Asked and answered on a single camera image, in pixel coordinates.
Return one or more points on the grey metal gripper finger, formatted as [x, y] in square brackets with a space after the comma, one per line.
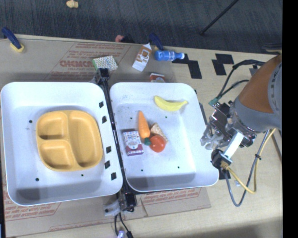
[205, 137]
[214, 141]

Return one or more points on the yellow banana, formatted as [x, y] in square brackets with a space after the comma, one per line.
[170, 105]

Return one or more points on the red and white carton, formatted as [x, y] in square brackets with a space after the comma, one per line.
[132, 144]

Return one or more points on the brown cardboard board, red print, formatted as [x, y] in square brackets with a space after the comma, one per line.
[52, 56]

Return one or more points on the orange carrot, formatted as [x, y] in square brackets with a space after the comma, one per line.
[143, 126]

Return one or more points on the blue bottle with white cap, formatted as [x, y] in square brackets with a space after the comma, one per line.
[166, 55]

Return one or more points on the orange tomato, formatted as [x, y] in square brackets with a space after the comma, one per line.
[157, 144]

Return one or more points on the orange divided plate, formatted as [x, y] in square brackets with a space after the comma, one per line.
[69, 140]

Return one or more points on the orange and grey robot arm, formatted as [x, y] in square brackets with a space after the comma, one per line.
[259, 90]

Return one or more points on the thin black and white rod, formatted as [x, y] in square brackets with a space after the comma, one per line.
[113, 130]

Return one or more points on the small orange and white carton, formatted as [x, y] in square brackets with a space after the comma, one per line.
[157, 78]

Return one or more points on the tan biscuit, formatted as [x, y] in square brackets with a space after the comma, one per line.
[158, 129]

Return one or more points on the yellow toy food piece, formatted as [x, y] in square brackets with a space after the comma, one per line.
[72, 4]

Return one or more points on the black cylinder on white bracket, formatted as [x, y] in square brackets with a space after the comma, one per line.
[226, 155]

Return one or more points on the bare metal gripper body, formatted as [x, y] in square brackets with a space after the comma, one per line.
[222, 121]

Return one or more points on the green and white packet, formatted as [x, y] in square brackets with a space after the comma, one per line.
[105, 63]

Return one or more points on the white plastic tray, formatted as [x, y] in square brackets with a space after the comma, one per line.
[20, 98]
[183, 142]

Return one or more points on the orange and white milk carton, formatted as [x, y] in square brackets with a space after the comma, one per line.
[142, 57]

